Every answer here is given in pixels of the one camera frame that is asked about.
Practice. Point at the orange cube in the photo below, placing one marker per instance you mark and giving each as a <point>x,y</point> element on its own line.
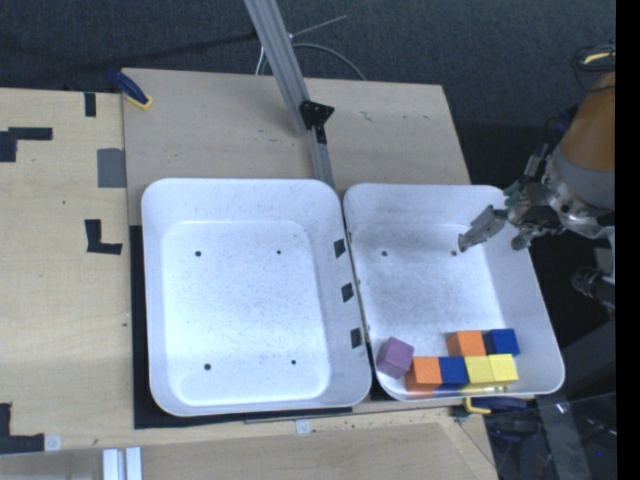
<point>467,344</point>
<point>425,372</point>

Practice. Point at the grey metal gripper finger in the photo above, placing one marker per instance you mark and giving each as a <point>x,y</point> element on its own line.
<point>521,242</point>
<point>481,228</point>

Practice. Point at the purple cube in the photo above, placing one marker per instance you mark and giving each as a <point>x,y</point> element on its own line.
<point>395,357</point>

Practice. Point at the pale wood board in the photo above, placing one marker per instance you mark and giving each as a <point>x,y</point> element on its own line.
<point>220,128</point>

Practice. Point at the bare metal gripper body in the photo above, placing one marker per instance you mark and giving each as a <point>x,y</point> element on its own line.
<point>542,215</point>

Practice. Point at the blue cube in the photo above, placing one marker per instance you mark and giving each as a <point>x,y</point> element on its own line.
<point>454,370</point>
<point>504,342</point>

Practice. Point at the white plastic tray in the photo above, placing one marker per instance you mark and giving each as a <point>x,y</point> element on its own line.
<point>420,288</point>
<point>245,308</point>

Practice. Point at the yellow cube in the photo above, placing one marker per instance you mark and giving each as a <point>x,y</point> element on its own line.
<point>504,367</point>
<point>480,369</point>

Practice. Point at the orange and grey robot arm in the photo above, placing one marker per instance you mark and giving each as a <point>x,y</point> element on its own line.
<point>592,128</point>

